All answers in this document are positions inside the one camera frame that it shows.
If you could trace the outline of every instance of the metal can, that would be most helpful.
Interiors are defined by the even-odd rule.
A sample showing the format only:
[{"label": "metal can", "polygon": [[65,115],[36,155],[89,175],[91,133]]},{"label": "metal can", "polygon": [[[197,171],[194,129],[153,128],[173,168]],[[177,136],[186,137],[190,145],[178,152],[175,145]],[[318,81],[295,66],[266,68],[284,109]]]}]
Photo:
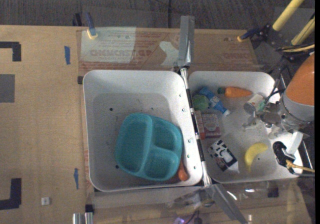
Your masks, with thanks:
[{"label": "metal can", "polygon": [[259,108],[260,103],[264,100],[264,97],[260,94],[255,94],[249,101],[247,101],[243,107],[248,114],[253,114]]}]

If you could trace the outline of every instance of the teal bowl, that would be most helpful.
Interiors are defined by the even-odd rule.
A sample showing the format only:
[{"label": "teal bowl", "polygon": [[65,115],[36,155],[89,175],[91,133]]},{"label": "teal bowl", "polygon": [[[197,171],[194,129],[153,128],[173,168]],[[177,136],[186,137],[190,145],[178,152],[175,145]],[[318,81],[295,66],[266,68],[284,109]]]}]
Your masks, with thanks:
[{"label": "teal bowl", "polygon": [[179,167],[183,139],[178,127],[152,115],[133,113],[123,121],[115,159],[125,172],[154,181],[166,181]]}]

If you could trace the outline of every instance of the toy carrot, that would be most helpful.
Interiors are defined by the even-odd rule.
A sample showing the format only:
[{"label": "toy carrot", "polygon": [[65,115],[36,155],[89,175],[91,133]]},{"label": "toy carrot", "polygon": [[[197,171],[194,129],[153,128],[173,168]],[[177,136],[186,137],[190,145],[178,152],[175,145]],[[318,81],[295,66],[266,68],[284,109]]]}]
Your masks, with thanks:
[{"label": "toy carrot", "polygon": [[237,87],[218,88],[218,94],[224,94],[227,98],[245,97],[252,94],[250,90]]}]

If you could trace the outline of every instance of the gray square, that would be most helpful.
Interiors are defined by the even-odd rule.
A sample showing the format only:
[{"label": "gray square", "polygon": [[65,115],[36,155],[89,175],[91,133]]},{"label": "gray square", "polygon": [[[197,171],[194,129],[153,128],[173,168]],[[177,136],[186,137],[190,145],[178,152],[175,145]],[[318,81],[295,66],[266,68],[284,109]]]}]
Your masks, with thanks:
[{"label": "gray square", "polygon": [[15,102],[15,75],[0,74],[0,103]]}]

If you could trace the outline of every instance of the yellow banana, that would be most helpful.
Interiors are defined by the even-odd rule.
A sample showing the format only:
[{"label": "yellow banana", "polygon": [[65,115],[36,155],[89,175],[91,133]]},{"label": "yellow banana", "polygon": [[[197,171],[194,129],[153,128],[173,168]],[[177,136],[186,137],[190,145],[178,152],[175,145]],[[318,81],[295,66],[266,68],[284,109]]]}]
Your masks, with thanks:
[{"label": "yellow banana", "polygon": [[249,172],[251,172],[251,165],[255,157],[258,154],[266,151],[267,149],[268,149],[268,146],[261,142],[255,143],[248,148],[248,150],[245,152],[245,155],[244,155],[245,157],[244,161],[245,161],[246,168],[248,169]]}]

